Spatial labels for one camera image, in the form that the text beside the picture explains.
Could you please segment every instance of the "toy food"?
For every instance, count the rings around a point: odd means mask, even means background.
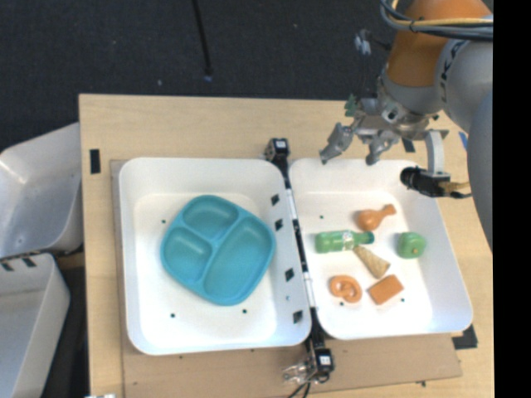
[[[384,217],[391,216],[396,213],[397,209],[394,207],[394,205],[388,204],[380,211],[367,209],[365,211],[359,212],[356,222],[361,230],[373,231],[380,226]]]
[[[362,288],[358,281],[349,275],[336,275],[330,280],[330,292],[333,296],[343,298],[349,303],[356,303],[362,298]]]
[[[356,233],[351,230],[324,231],[315,237],[315,249],[318,254],[327,252],[338,252],[341,250],[352,250],[360,244],[371,244],[374,242],[374,234],[370,231]]]
[[[371,250],[368,250],[363,246],[356,246],[354,248],[354,253],[365,264],[371,274],[377,279],[382,278],[391,266],[391,264],[389,264],[386,260],[380,258]]]
[[[424,253],[426,248],[426,239],[415,233],[409,231],[402,233],[398,238],[398,250],[397,253],[406,259],[418,258]]]
[[[376,305],[381,305],[403,290],[404,286],[400,280],[395,274],[391,274],[371,286],[368,293]]]

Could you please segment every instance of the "white tray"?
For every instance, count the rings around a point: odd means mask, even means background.
[[[295,206],[303,235],[318,318],[323,329],[338,339],[392,337],[459,332],[472,320],[472,307],[448,239],[437,200],[407,190],[400,172],[415,166],[408,161],[380,161],[371,167],[363,160],[300,159],[290,169]],[[404,290],[377,306],[366,293],[376,283],[352,251],[317,254],[314,236],[321,231],[360,231],[354,214],[392,203],[388,216],[366,247],[391,263]],[[398,235],[415,231],[427,240],[424,254],[414,260],[397,255]],[[329,279],[351,275],[364,289],[356,304],[342,303],[329,292]]]
[[[284,180],[275,166],[258,159],[137,158],[120,169],[118,182],[126,327],[141,352],[283,347],[305,340],[309,305]],[[205,194],[236,203],[275,233],[269,269],[238,305],[200,298],[171,278],[160,260],[173,218]]]

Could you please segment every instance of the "toy donut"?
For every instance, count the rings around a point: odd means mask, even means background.
[[[330,292],[350,303],[356,303],[362,298],[362,288],[358,281],[348,275],[336,275],[330,279]]]

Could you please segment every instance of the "orange donut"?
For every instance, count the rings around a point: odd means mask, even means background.
[[[330,293],[350,303],[356,303],[362,298],[362,288],[358,281],[348,275],[336,275],[330,279]]]

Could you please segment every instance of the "toy bottle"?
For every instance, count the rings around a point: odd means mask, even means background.
[[[364,233],[351,230],[324,231],[315,237],[315,249],[318,254],[326,254],[327,252],[352,250],[358,245],[370,245],[373,242],[374,234],[371,231]]]
[[[392,204],[386,205],[381,211],[376,211],[374,209],[361,211],[357,219],[358,227],[363,231],[376,230],[378,226],[380,226],[384,217],[396,213],[397,210]]]

